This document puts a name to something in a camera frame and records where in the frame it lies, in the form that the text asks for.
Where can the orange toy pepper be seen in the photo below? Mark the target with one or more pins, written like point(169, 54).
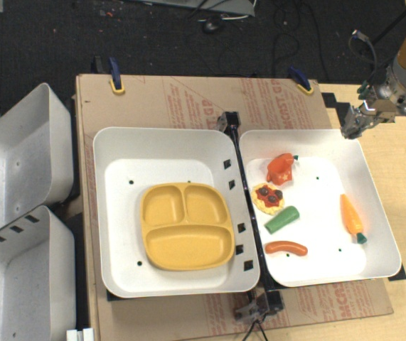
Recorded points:
point(280, 170)

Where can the brown cardboard board red print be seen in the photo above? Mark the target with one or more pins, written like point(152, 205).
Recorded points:
point(160, 98)

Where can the orange toy sausage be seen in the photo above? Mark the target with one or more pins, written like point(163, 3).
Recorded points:
point(286, 248)

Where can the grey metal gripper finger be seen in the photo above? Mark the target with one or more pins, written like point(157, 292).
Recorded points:
point(367, 122)
point(348, 126)

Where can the thin black rod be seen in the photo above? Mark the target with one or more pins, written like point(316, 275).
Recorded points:
point(251, 204)

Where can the orange toy carrot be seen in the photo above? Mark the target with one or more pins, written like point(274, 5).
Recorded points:
point(351, 217)

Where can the yellow divided plate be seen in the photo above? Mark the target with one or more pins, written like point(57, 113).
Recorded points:
point(188, 240)

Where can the green toy cucumber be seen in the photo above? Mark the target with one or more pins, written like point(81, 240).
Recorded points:
point(281, 220)

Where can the yellow toy pizza slice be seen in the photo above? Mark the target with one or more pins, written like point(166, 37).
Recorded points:
point(267, 199)

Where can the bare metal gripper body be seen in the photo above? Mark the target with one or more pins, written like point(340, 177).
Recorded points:
point(387, 109)

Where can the white plastic tray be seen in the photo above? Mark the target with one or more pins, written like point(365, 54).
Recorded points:
point(323, 204)
point(21, 155)
point(21, 282)
point(124, 204)

